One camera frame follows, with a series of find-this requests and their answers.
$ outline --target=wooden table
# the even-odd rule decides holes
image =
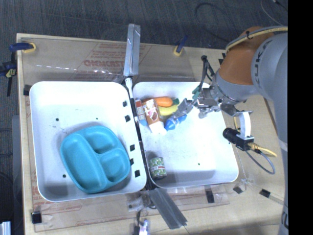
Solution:
[[[75,43],[75,41],[83,41],[86,44],[103,44],[108,50],[108,55],[104,58],[112,56],[110,48],[121,48],[125,44],[113,41],[17,34],[17,42],[29,42],[32,39],[52,41],[56,46],[59,45],[61,49],[69,42]],[[214,70],[217,70],[220,61],[223,59],[224,52],[217,49],[184,47],[182,55],[176,57],[173,54],[173,46],[141,44],[140,48],[142,50],[139,60],[140,76],[135,83],[147,77],[153,77],[156,80],[168,80],[169,74],[173,71],[177,72],[176,77],[170,77],[173,80],[197,80],[201,77],[202,72],[201,56],[207,55],[211,66]],[[24,89],[26,85],[33,85],[37,81],[55,80],[60,69],[57,69],[57,66],[44,64],[44,61],[37,63],[37,67],[26,68],[26,62],[30,60],[31,55],[35,54],[17,52],[25,234],[132,234],[136,219],[135,213],[127,211],[125,205],[127,196],[119,195],[106,197],[105,200],[96,198],[85,202],[55,204],[45,201],[37,191],[29,97],[24,95]],[[44,59],[51,60],[53,63],[53,53],[46,52],[43,56]],[[89,63],[85,62],[86,67],[92,63],[90,61],[91,59],[89,59]],[[123,56],[116,54],[114,61],[118,65],[118,62],[123,61]],[[71,55],[64,59],[63,63],[65,64],[62,67],[64,69],[71,65],[72,67],[82,65],[73,65],[75,60]],[[74,79],[79,80],[82,77],[80,73]],[[187,226],[175,230],[168,228],[156,210],[143,212],[142,220],[146,218],[149,221],[152,234],[277,234],[285,188],[282,158],[271,115],[273,106],[271,102],[267,102],[260,95],[257,95],[250,98],[245,104],[239,104],[237,108],[253,111],[251,115],[251,134],[255,137],[256,143],[277,153],[277,158],[271,158],[276,168],[276,174],[269,175],[264,172],[245,152],[233,147],[238,162],[239,176],[235,182],[212,186],[212,192],[214,192],[216,199],[215,204],[210,205],[206,202],[201,188],[195,189],[189,200],[186,200],[186,198],[182,200],[178,197],[176,203],[180,204],[179,208],[188,221]],[[223,116],[226,126],[233,128],[233,119],[224,113]],[[234,188],[240,188],[242,192],[238,193],[234,191]],[[271,198],[259,194],[261,189],[270,191]],[[197,194],[200,199],[199,202],[195,202]],[[110,215],[104,214],[105,211],[99,208],[101,205],[110,210],[107,211],[110,212]],[[35,225],[32,223],[31,213],[34,211],[42,213],[43,222],[41,224]],[[96,219],[94,215],[102,215],[102,217]]]

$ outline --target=can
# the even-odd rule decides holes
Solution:
[[[159,180],[166,177],[166,169],[162,157],[156,157],[149,160],[150,175],[153,180]]]

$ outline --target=blue plate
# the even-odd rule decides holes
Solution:
[[[61,144],[61,158],[75,185],[86,193],[115,186],[131,169],[123,144],[104,126],[93,126],[68,135]]]

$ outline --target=dark floor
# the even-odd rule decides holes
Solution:
[[[129,23],[142,43],[218,48],[251,26],[288,25],[288,0],[0,0],[0,63],[10,61],[16,33],[125,41]],[[0,222],[13,221],[12,116],[17,80],[6,96],[0,77]]]

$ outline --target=green can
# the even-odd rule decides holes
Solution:
[[[166,177],[164,160],[162,157],[156,157],[149,160],[150,175],[153,180],[159,180]]]

